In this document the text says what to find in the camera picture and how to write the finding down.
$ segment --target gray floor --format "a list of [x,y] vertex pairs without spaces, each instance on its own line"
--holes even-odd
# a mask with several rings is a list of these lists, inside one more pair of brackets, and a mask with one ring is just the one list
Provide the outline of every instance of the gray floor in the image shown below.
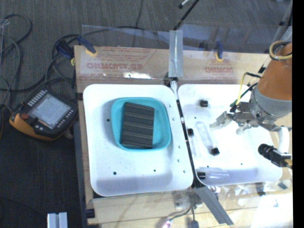
[[[54,43],[68,34],[81,34],[82,25],[136,26],[141,0],[0,0],[0,19],[19,14],[30,19],[32,31],[19,43],[22,63],[12,85],[12,109],[29,91],[18,91],[37,82],[51,62]],[[183,9],[184,0],[142,0],[138,27],[169,31],[174,28],[194,0]],[[186,23],[278,26],[290,0],[200,0],[186,18]],[[9,19],[5,34],[17,40],[27,31],[26,21],[18,16]],[[10,42],[4,39],[4,46]],[[16,50],[2,55],[0,75],[8,82],[18,65]],[[73,68],[59,63],[60,70],[72,77]],[[73,95],[69,85],[57,90]],[[0,91],[0,100],[5,91]],[[50,212],[68,212],[69,227],[80,227],[74,142],[61,138],[45,143],[22,135],[4,122],[0,139],[0,227],[46,227]]]

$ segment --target white tray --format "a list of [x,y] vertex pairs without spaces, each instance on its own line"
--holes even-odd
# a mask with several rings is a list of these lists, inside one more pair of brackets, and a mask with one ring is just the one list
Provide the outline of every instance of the white tray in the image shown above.
[[[162,150],[126,151],[116,145],[111,106],[118,98],[151,97],[166,107],[172,141]],[[90,179],[105,197],[184,190],[193,173],[174,93],[162,85],[90,85],[84,90]]]
[[[196,171],[205,172],[202,181],[208,186],[221,186],[260,181],[276,181],[282,169],[261,156],[257,149],[260,144],[273,145],[269,131],[262,127],[250,128],[237,135],[238,125],[232,121],[228,126],[214,130],[219,155],[213,156],[205,147],[199,124],[215,122],[229,105],[238,97],[239,85],[182,85],[178,89],[180,105],[187,129],[192,128],[190,137],[192,157]],[[242,101],[248,102],[250,92]],[[200,100],[207,100],[208,107],[201,107]]]

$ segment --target blue tray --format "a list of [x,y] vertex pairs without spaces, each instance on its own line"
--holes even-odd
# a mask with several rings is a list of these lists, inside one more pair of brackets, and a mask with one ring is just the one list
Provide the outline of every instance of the blue tray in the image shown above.
[[[124,103],[130,102],[154,108],[152,149],[130,149],[121,145],[121,133],[124,121]],[[135,152],[156,151],[166,148],[171,142],[171,129],[165,106],[153,98],[129,97],[117,99],[111,107],[111,122],[116,144],[124,150]]]

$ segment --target button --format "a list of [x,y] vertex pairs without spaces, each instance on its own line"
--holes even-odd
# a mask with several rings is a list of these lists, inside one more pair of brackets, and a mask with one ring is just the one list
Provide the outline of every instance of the button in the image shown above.
[[28,119],[29,115],[26,114],[26,113],[22,113],[22,114],[20,115],[20,117],[21,117],[21,119],[23,119],[23,120],[26,121],[26,120]]

